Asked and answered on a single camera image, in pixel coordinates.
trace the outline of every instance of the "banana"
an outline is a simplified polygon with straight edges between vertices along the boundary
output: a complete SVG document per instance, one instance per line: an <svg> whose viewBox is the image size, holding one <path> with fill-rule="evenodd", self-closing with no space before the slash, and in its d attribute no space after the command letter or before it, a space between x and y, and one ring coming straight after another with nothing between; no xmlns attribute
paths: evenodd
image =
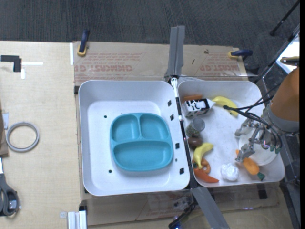
<svg viewBox="0 0 305 229"><path fill-rule="evenodd" d="M213 102L215 102L216 105L220 105L220 106L224 106L227 105L228 107L231 108L237 108L236 104L232 102L232 100L226 98L226 97L222 97L222 96L217 96L214 99L212 99ZM238 113L233 111L233 110L228 110L230 112L230 114L237 116Z"/></svg>
<svg viewBox="0 0 305 229"><path fill-rule="evenodd" d="M194 151L193 160L198 165L199 169L202 169L201 160L205 152L211 150L214 147L211 143L203 143L199 147L197 147Z"/></svg>

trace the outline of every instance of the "garlic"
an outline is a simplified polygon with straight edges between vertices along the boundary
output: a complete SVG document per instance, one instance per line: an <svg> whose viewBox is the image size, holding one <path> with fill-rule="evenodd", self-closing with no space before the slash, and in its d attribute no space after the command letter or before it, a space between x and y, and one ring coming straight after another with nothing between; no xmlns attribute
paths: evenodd
<svg viewBox="0 0 305 229"><path fill-rule="evenodd" d="M223 179L227 179L229 181L236 181L239 176L239 168L236 167L233 163L228 163L226 165L221 166L220 173Z"/></svg>

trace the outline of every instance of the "metal ring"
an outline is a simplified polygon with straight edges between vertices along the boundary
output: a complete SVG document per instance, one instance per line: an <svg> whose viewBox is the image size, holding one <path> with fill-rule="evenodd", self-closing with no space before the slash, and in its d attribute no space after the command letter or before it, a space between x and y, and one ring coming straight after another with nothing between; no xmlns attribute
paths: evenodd
<svg viewBox="0 0 305 229"><path fill-rule="evenodd" d="M36 133L36 139L35 141L28 147L26 148L19 148L19 147L15 147L13 146L11 143L10 143L10 134L11 132L16 129L17 127L20 127L20 126L28 126L30 128L32 128L34 130L34 132ZM37 144L38 144L38 141L39 141L39 132L38 132L38 129L35 125L33 125L32 123L30 122L17 122L15 124L12 124L9 128L8 128L8 131L6 133L6 141L10 147L11 150L15 151L15 152L27 152L31 149L33 149Z"/></svg>

